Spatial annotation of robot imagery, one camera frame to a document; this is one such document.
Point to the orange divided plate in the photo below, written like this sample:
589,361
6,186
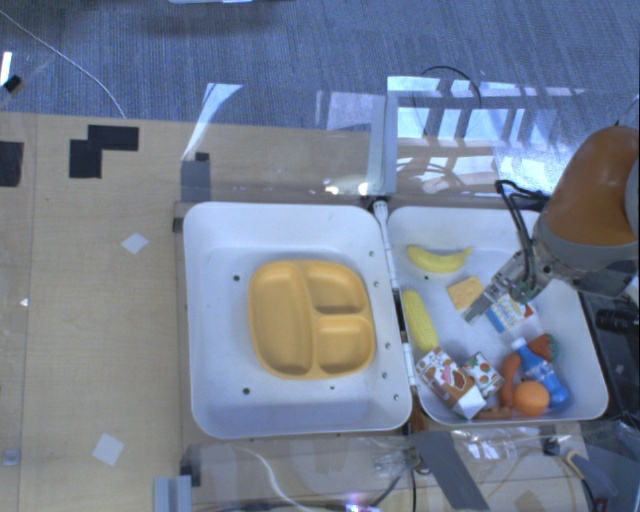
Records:
280,320

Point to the blue plastic bottle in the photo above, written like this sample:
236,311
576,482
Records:
542,372

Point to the yellow corn cob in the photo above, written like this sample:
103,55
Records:
420,320

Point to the orange fruit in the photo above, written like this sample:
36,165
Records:
531,399

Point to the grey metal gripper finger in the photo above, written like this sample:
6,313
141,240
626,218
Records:
479,307

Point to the brown and white carton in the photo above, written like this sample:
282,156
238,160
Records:
447,380

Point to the blue and white carton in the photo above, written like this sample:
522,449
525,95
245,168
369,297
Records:
510,312

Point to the orange carrot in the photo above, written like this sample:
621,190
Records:
544,347

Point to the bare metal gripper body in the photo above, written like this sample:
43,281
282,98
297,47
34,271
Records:
517,277

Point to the small brown sausage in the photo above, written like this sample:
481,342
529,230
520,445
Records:
495,413

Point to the orange sausage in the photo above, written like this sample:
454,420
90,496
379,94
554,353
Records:
509,375

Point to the white plastic tray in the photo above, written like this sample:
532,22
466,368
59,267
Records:
565,325
225,320

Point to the yellow square biscuit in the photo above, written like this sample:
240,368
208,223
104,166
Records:
465,292

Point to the black cylinder on white bracket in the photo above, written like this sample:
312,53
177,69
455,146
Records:
617,320

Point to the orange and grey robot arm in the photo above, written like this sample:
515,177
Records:
595,200

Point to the yellow banana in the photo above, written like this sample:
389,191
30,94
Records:
437,260

